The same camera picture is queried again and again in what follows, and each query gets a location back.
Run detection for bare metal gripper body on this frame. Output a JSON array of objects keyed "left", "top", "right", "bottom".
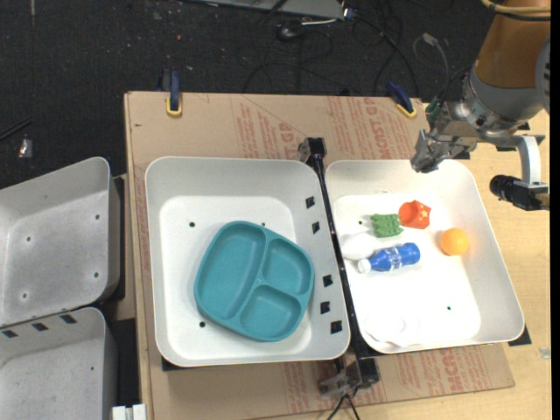
[{"left": 426, "top": 101, "right": 487, "bottom": 160}]

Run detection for red cup with yellow star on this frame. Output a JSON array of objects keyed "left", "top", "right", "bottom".
[{"left": 397, "top": 199, "right": 432, "bottom": 230}]

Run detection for green toy pea pods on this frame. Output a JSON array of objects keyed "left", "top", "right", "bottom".
[{"left": 369, "top": 213, "right": 404, "bottom": 238}]

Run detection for orange toy fruit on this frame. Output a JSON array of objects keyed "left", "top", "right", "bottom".
[{"left": 439, "top": 227, "right": 470, "bottom": 257}]

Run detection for blue bottle with white cap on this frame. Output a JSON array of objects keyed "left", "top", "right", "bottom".
[{"left": 357, "top": 241, "right": 422, "bottom": 274}]

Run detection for white toy egg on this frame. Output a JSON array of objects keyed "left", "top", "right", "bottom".
[{"left": 340, "top": 233, "right": 376, "bottom": 261}]

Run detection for white plastic tray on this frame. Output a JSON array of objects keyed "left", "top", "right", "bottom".
[
  {"left": 0, "top": 156, "right": 122, "bottom": 328},
  {"left": 143, "top": 155, "right": 352, "bottom": 368},
  {"left": 324, "top": 158, "right": 526, "bottom": 355},
  {"left": 0, "top": 306, "right": 119, "bottom": 420}
]

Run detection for black computer mouse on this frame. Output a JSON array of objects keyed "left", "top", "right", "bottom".
[{"left": 276, "top": 18, "right": 305, "bottom": 41}]

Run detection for brown cardboard board red print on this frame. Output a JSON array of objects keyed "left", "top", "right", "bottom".
[{"left": 123, "top": 90, "right": 516, "bottom": 420}]

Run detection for teal divided plate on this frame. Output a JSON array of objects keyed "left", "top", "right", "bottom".
[{"left": 192, "top": 220, "right": 316, "bottom": 343}]

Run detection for black cylinder on white bracket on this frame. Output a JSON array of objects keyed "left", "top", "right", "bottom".
[{"left": 489, "top": 133, "right": 550, "bottom": 212}]

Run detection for black block with wires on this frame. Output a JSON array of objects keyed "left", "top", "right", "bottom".
[
  {"left": 318, "top": 356, "right": 381, "bottom": 396},
  {"left": 298, "top": 136, "right": 328, "bottom": 164}
]

